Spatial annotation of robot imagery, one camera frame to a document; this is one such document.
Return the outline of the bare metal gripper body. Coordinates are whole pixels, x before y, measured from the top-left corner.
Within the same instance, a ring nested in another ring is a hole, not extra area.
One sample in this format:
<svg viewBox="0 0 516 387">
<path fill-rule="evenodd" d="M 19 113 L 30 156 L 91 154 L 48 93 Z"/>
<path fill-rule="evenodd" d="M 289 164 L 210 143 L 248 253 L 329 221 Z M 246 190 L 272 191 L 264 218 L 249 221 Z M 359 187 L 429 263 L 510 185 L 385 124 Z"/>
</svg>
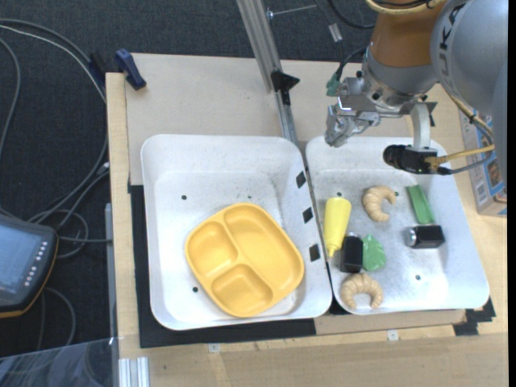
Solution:
<svg viewBox="0 0 516 387">
<path fill-rule="evenodd" d="M 374 76 L 346 77 L 339 87 L 336 120 L 340 123 L 399 118 L 424 94 L 417 85 L 394 86 Z"/>
</svg>

